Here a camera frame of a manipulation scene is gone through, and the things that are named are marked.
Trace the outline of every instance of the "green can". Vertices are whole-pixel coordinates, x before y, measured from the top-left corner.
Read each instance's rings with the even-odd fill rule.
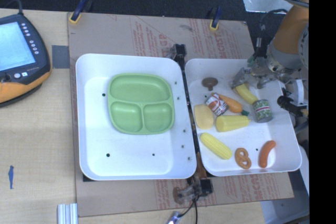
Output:
[[[268,100],[257,100],[252,104],[256,119],[258,123],[269,122],[273,119],[271,108],[269,107]]]

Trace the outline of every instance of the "green plate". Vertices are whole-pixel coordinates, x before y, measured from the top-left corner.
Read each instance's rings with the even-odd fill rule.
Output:
[[[110,119],[128,134],[159,134],[174,123],[174,101],[170,85],[152,74],[123,73],[108,86]]]

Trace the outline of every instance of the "screen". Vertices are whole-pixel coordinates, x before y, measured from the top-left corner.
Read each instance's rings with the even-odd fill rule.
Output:
[[[19,24],[14,22],[0,25],[0,71],[34,62]]]

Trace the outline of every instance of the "potato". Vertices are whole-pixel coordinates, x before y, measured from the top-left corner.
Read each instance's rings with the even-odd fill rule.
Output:
[[[194,107],[195,122],[198,128],[208,130],[214,124],[214,116],[206,104],[198,104]]]

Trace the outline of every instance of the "blue clamp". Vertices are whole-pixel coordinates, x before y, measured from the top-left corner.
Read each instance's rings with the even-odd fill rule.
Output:
[[[69,22],[72,24],[76,24],[81,16],[81,12],[83,11],[85,5],[86,5],[87,0],[80,0],[78,3],[75,11],[71,14],[69,17]]]
[[[217,7],[216,13],[213,19],[210,22],[209,29],[210,31],[217,31],[219,25],[219,18],[222,15],[222,8],[220,6]]]

